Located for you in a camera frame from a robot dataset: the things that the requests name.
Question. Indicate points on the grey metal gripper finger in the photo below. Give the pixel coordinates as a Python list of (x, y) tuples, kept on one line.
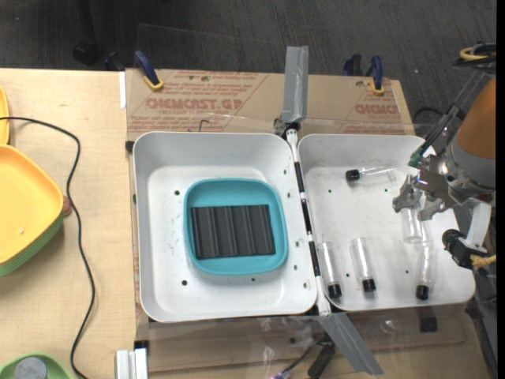
[(408, 197), (432, 208)]

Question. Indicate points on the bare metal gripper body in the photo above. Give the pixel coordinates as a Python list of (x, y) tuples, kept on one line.
[(438, 182)]

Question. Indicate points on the clear tube with black cap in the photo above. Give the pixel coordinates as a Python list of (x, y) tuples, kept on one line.
[(369, 284), (412, 231), (353, 175), (334, 290), (422, 291)]

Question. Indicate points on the white plastic tray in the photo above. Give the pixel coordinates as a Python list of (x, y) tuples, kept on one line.
[(165, 219), (367, 211)]

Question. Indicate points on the thin black and white rod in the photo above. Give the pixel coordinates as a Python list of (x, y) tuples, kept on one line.
[(301, 188)]

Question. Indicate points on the black ribbed rack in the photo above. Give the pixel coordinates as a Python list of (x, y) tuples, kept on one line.
[(233, 231)]

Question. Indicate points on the teal plate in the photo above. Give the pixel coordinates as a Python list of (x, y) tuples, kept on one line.
[(236, 267)]

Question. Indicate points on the brown cardboard board, red print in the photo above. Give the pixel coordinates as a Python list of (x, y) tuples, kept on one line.
[(252, 93)]

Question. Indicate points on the small brown round object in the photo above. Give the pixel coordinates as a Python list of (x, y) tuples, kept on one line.
[(67, 205)]

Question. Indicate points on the black office chair base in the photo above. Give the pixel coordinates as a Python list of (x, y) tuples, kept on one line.
[(84, 34)]

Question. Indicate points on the yellow divided plate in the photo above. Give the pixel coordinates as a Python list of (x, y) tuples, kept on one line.
[(23, 203)]

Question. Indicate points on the grey round can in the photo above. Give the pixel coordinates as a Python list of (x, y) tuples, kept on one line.
[(31, 368)]

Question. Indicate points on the black cylinder on white bracket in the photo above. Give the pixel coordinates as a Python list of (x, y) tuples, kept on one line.
[(457, 245)]

